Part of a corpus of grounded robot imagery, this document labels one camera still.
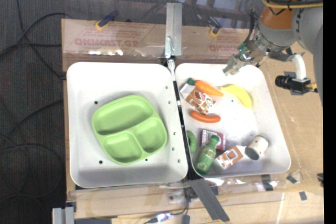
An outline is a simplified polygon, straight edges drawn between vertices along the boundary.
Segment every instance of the green divided plate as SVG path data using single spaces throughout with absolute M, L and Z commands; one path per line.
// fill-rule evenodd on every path
M 139 95 L 122 97 L 101 106 L 92 116 L 92 127 L 109 158 L 121 165 L 158 152 L 168 138 L 155 108 Z

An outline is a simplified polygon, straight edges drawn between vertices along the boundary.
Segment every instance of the wire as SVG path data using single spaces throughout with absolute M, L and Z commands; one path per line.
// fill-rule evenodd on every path
M 37 47 L 60 47 L 61 44 L 43 44 L 43 43 L 33 43 L 33 42 L 24 42 L 24 43 L 16 43 L 8 46 L 6 49 L 0 52 L 0 56 L 6 54 L 7 52 L 24 45 L 31 45 L 31 46 L 37 46 Z
M 178 213 L 171 213 L 172 216 L 179 216 L 179 215 L 182 215 L 184 212 L 186 212 L 185 214 L 188 213 L 188 209 L 189 209 L 189 201 L 188 199 L 186 199 L 186 205 L 184 207 L 184 209 L 181 211 L 181 212 L 178 212 Z
M 19 5 L 19 1 L 16 0 L 16 5 L 17 5 L 17 9 L 18 9 L 18 16 L 19 16 L 19 21 L 20 21 L 20 27 L 21 27 L 21 30 L 22 30 L 22 34 L 21 36 L 19 37 L 19 39 L 17 40 L 16 43 L 19 43 L 23 38 L 26 38 L 28 40 L 28 42 L 30 42 L 29 38 L 27 37 L 27 33 L 28 31 L 35 25 L 37 24 L 39 21 L 49 17 L 49 16 L 55 16 L 55 15 L 65 15 L 65 16 L 68 16 L 67 14 L 65 13 L 59 13 L 59 12 L 56 12 L 56 13 L 50 13 L 50 14 L 47 14 L 47 15 L 44 15 L 40 18 L 38 18 L 35 22 L 33 22 L 26 30 L 24 29 L 24 26 L 23 26 L 23 20 L 22 20 L 22 16 L 21 16 L 21 10 L 20 10 L 20 5 Z M 34 53 L 37 55 L 37 57 L 40 59 L 40 61 L 52 72 L 54 73 L 58 78 L 62 79 L 62 75 L 58 74 L 47 62 L 46 60 L 42 57 L 42 55 L 36 50 L 36 48 L 34 48 L 32 45 L 30 45 L 30 47 L 32 48 L 32 50 L 34 51 Z
M 25 157 L 26 157 L 26 158 L 25 158 L 25 161 L 26 161 L 26 164 L 27 164 L 27 169 L 25 170 L 25 179 L 24 179 L 24 181 L 23 181 L 24 183 L 25 183 L 25 181 L 27 180 L 27 172 L 28 172 L 28 169 L 30 168 L 31 171 L 32 171 L 33 178 L 34 178 L 34 183 L 37 184 L 37 186 L 38 186 L 37 178 L 35 177 L 35 173 L 33 172 L 32 168 L 31 168 L 31 164 L 30 164 L 30 162 L 29 162 L 29 157 L 27 156 L 27 154 L 26 154 L 24 151 L 22 151 L 22 149 L 26 149 L 26 148 L 39 148 L 39 149 L 41 149 L 41 150 L 43 150 L 43 151 L 45 151 L 45 152 L 47 152 L 47 153 L 53 155 L 53 156 L 55 157 L 55 159 L 57 160 L 57 162 L 58 162 L 58 166 L 59 166 L 59 168 L 60 168 L 60 170 L 61 170 L 61 168 L 62 168 L 62 164 L 61 164 L 60 158 L 59 158 L 59 156 L 58 156 L 56 153 L 54 153 L 53 151 L 51 151 L 51 150 L 45 148 L 44 146 L 41 146 L 41 145 L 31 145 L 31 144 L 26 144 L 26 143 L 24 143 L 24 144 L 22 144 L 22 145 L 17 145 L 17 144 L 14 143 L 12 140 L 10 140 L 8 137 L 9 137 L 9 135 L 11 135 L 11 133 L 12 133 L 15 129 L 18 129 L 19 132 L 20 132 L 20 134 L 21 134 L 22 137 L 23 137 L 23 133 L 22 133 L 21 129 L 19 128 L 19 125 L 21 125 L 24 121 L 26 121 L 27 119 L 29 119 L 29 118 L 32 117 L 33 115 L 35 115 L 35 114 L 37 114 L 37 113 L 43 111 L 44 109 L 47 109 L 47 108 L 49 108 L 49 107 L 51 107 L 51 106 L 53 106 L 53 105 L 55 105 L 55 104 L 57 104 L 57 103 L 59 103 L 59 102 L 62 102 L 62 101 L 63 101 L 63 99 L 57 100 L 57 101 L 55 101 L 55 102 L 52 102 L 52 103 L 50 103 L 50 104 L 48 104 L 48 105 L 46 105 L 46 106 L 44 106 L 44 107 L 42 107 L 42 108 L 40 108 L 40 109 L 34 111 L 34 112 L 32 112 L 31 114 L 27 115 L 26 117 L 24 117 L 24 118 L 23 118 L 20 122 L 18 122 L 18 123 L 16 123 L 16 121 L 15 121 L 14 118 L 13 118 L 13 116 L 9 113 L 9 111 L 5 108 L 5 106 L 4 106 L 4 105 L 2 104 L 2 102 L 0 101 L 0 106 L 2 107 L 2 109 L 5 111 L 5 113 L 9 116 L 10 120 L 11 120 L 11 121 L 13 122 L 13 124 L 14 124 L 14 128 L 13 128 L 11 131 L 9 131 L 8 134 L 7 134 L 6 136 L 3 135 L 3 134 L 0 134 L 0 138 L 2 138 L 3 140 L 6 140 L 7 142 L 11 143 L 13 146 L 12 146 L 12 147 L 9 147 L 9 148 L 2 148 L 2 147 L 1 147 L 1 148 L 0 148 L 0 153 L 1 153 L 1 156 L 2 156 L 2 154 L 3 154 L 4 152 L 6 152 L 6 151 L 13 150 L 13 149 L 18 149 L 18 150 L 20 150 L 20 151 L 25 155 Z M 4 174 L 3 171 L 4 171 L 4 169 L 0 169 L 0 175 L 1 175 L 2 178 L 4 179 L 4 182 L 6 183 L 6 185 L 7 185 L 11 190 L 13 190 L 14 192 L 16 192 L 16 193 L 21 193 L 21 191 L 22 191 L 22 187 L 24 186 L 24 184 L 23 184 L 22 187 L 20 187 L 20 188 L 15 188 L 15 187 L 10 183 L 11 180 L 9 180 L 9 179 L 7 178 L 7 176 L 5 176 L 5 174 Z M 35 198 L 38 198 L 38 197 L 43 197 L 43 196 L 46 196 L 46 195 L 52 193 L 52 192 L 58 187 L 58 185 L 59 185 L 60 182 L 61 182 L 62 170 L 61 170 L 60 172 L 58 172 L 57 174 L 58 174 L 57 184 L 56 184 L 50 191 L 48 191 L 47 193 L 44 193 L 44 194 L 31 195 L 31 196 L 32 196 L 32 197 L 35 197 Z
M 222 27 L 222 25 L 218 22 L 218 20 L 217 20 L 215 17 L 213 17 L 213 16 L 204 17 L 204 16 L 203 16 L 203 13 L 205 13 L 206 10 L 202 10 L 202 9 L 200 9 L 196 4 L 185 3 L 185 2 L 179 2 L 179 1 L 176 1 L 176 2 L 177 2 L 177 3 L 181 3 L 181 4 L 184 5 L 184 6 L 190 6 L 191 8 L 195 9 L 195 10 L 198 12 L 198 14 L 196 14 L 196 15 L 200 16 L 200 18 L 201 18 L 207 25 L 208 25 L 208 23 L 209 23 L 209 20 L 212 20 L 212 21 L 215 23 L 216 26 L 218 26 L 218 27 Z
M 3 204 L 5 202 L 8 202 L 9 200 L 12 200 L 12 199 L 15 199 L 15 198 L 27 198 L 27 199 L 30 199 L 30 200 L 34 201 L 35 203 L 37 203 L 37 205 L 40 207 L 40 209 L 42 211 L 45 210 L 45 207 L 43 206 L 43 204 L 38 199 L 36 199 L 35 197 L 32 197 L 30 195 L 26 195 L 26 194 L 13 194 L 13 195 L 9 195 L 9 196 L 7 196 L 5 198 L 0 199 L 0 204 Z M 45 222 L 41 219 L 41 217 L 39 217 L 39 223 L 45 224 Z
M 323 0 L 261 0 L 264 5 L 269 8 L 292 9 L 292 8 L 307 8 L 321 7 Z
M 245 10 L 245 12 L 247 13 L 247 14 L 250 14 L 250 10 L 251 10 L 251 8 L 253 8 L 253 7 L 251 7 L 250 9 L 247 9 L 247 7 L 248 7 L 248 5 L 249 5 L 249 3 L 251 2 L 252 0 L 246 0 L 246 2 L 245 2 L 245 5 L 244 5 L 244 10 Z M 258 19 L 259 18 L 259 15 L 254 11 L 254 14 L 255 14 L 255 16 L 256 16 L 256 19 Z
M 163 8 L 166 4 L 155 4 L 154 6 L 152 6 L 149 10 L 147 10 L 144 15 L 142 16 L 142 18 L 140 19 L 140 23 L 145 22 L 145 19 L 147 19 L 148 16 L 154 14 L 155 12 L 157 12 L 158 10 L 160 10 L 161 8 Z
M 250 40 L 251 34 L 252 34 L 254 26 L 255 26 L 255 15 L 254 14 L 255 14 L 254 9 L 251 8 L 251 10 L 250 10 L 250 28 L 249 28 L 248 35 L 245 39 L 245 42 Z

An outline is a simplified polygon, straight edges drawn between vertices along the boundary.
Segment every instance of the plastic toy food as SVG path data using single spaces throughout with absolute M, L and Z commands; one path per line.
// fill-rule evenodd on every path
M 219 141 L 216 145 L 216 150 L 218 151 L 225 150 L 226 135 L 219 133 L 219 132 L 209 131 L 209 130 L 202 130 L 201 134 L 202 134 L 201 146 L 205 146 L 206 144 L 208 144 L 212 135 L 217 135 L 219 137 Z
M 212 135 L 210 142 L 202 149 L 199 155 L 198 162 L 196 164 L 196 171 L 201 175 L 206 175 L 216 156 L 216 144 L 218 143 L 219 137 L 217 135 Z
M 187 131 L 190 153 L 193 154 L 197 149 L 197 139 L 192 131 Z
M 224 94 L 217 90 L 216 88 L 212 87 L 210 84 L 206 83 L 205 81 L 202 80 L 193 80 L 192 78 L 189 78 L 187 83 L 189 85 L 195 85 L 198 87 L 201 91 L 203 91 L 206 94 L 209 95 L 215 95 L 215 96 L 223 96 Z
M 199 113 L 208 114 L 216 101 L 196 86 L 186 83 L 180 90 L 183 98 Z
M 252 107 L 252 99 L 250 95 L 247 93 L 247 91 L 245 91 L 241 87 L 231 84 L 226 87 L 221 87 L 220 90 L 234 94 L 236 97 L 238 97 L 241 100 L 241 102 L 243 103 L 245 107 L 247 108 Z
M 198 121 L 205 122 L 205 123 L 216 123 L 221 120 L 221 117 L 218 115 L 204 115 L 195 110 L 190 112 L 190 116 Z
M 228 169 L 235 163 L 237 163 L 240 159 L 244 157 L 243 146 L 233 146 L 229 150 L 225 151 L 222 155 L 218 156 L 214 159 L 213 167 L 218 173 L 221 173 L 223 170 Z

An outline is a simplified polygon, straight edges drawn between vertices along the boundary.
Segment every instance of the toy bottle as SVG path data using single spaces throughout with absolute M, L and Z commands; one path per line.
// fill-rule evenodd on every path
M 209 143 L 202 149 L 196 164 L 196 171 L 201 175 L 206 175 L 216 156 L 216 144 L 219 141 L 217 135 L 210 137 Z

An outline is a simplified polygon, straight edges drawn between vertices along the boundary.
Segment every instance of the wooden table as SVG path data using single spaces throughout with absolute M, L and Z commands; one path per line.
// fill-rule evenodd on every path
M 188 33 L 195 33 L 192 28 Z M 236 31 L 236 46 L 245 38 L 245 30 Z M 205 38 L 205 46 L 213 42 Z M 191 48 L 190 38 L 184 35 L 183 46 Z M 293 52 L 301 52 L 298 45 L 292 46 Z M 181 61 L 226 63 L 229 54 L 204 57 L 182 57 Z M 314 82 L 312 54 L 303 55 L 307 77 Z M 64 72 L 78 61 L 123 61 L 123 58 L 110 56 L 92 56 L 88 54 L 63 53 Z M 159 58 L 134 58 L 136 62 L 160 62 Z M 295 72 L 292 62 L 280 62 L 267 59 L 260 67 L 265 75 L 268 88 L 278 115 L 291 156 L 291 168 L 283 175 L 271 175 L 270 179 L 277 184 L 273 191 L 266 191 L 260 186 L 260 177 L 240 178 L 245 184 L 224 184 L 218 186 L 218 200 L 230 217 L 231 223 L 324 223 L 324 194 L 318 173 L 323 173 L 323 110 L 317 93 L 292 95 L 289 90 L 275 86 L 275 78 L 284 72 Z M 76 204 L 75 219 L 110 218 L 112 223 L 144 223 L 155 214 L 163 211 L 178 212 L 183 204 L 173 204 L 169 200 L 170 189 L 166 186 L 122 186 L 97 189 L 76 189 L 69 172 L 69 129 L 67 111 L 67 83 L 64 81 L 65 102 L 65 138 L 66 138 L 66 171 L 67 199 Z M 286 179 L 288 175 L 300 175 L 296 184 Z M 188 214 L 191 223 L 220 223 L 213 221 L 199 200 L 190 204 Z M 176 216 L 168 223 L 181 223 L 182 216 Z

